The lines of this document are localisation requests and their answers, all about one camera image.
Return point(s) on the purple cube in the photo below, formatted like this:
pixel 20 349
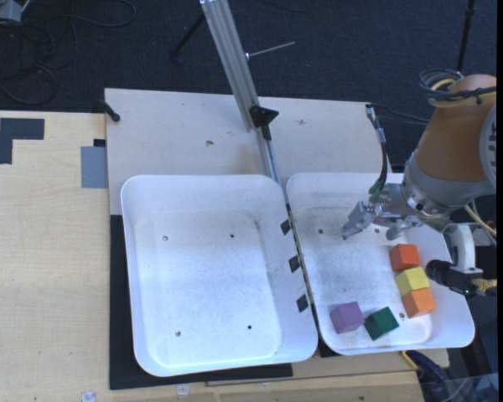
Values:
pixel 346 317

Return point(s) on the pale flat board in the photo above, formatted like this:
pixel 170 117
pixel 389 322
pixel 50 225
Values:
pixel 184 136

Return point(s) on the orange cube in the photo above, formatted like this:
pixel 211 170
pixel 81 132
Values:
pixel 419 302

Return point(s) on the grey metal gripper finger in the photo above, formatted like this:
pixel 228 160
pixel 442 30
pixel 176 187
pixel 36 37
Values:
pixel 400 225
pixel 357 220

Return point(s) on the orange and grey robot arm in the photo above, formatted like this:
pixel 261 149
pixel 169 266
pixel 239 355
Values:
pixel 452 140

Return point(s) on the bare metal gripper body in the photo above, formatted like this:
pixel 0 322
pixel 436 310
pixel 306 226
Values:
pixel 396 205

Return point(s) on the red cube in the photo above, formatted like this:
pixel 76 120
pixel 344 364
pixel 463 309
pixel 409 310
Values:
pixel 404 257

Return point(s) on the white plastic tray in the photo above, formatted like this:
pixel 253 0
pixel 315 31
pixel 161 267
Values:
pixel 352 274
pixel 209 283

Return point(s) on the black cylinder on white bracket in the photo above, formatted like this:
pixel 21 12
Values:
pixel 452 276

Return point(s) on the yellow cube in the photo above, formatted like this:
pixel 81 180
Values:
pixel 411 281

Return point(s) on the green cube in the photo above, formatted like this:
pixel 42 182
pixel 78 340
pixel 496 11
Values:
pixel 381 323

